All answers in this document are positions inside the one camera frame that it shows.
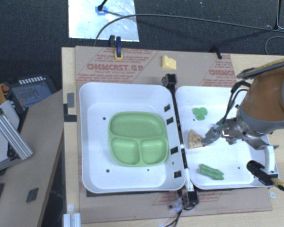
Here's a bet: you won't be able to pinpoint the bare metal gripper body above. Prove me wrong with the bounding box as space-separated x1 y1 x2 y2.
217 117 251 146

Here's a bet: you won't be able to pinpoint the pizza slice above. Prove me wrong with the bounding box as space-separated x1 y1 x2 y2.
187 129 204 149

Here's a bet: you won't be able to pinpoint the green grapes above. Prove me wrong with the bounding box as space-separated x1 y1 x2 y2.
192 106 209 122

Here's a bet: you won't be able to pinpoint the thin black and white rod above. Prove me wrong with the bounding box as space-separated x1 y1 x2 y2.
167 80 195 192

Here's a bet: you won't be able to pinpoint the white plastic tray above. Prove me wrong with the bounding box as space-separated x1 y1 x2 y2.
174 86 280 191
79 81 187 194

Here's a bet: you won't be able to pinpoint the green divided plate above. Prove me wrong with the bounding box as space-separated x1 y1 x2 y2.
107 111 169 167

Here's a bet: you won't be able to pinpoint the yellow cheese wedge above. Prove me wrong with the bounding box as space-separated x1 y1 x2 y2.
161 55 178 70

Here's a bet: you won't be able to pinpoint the brown cardboard board red print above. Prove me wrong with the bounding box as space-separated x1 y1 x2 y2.
74 45 274 224

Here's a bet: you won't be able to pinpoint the black cylinder on white bracket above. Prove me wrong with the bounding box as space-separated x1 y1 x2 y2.
246 144 280 187

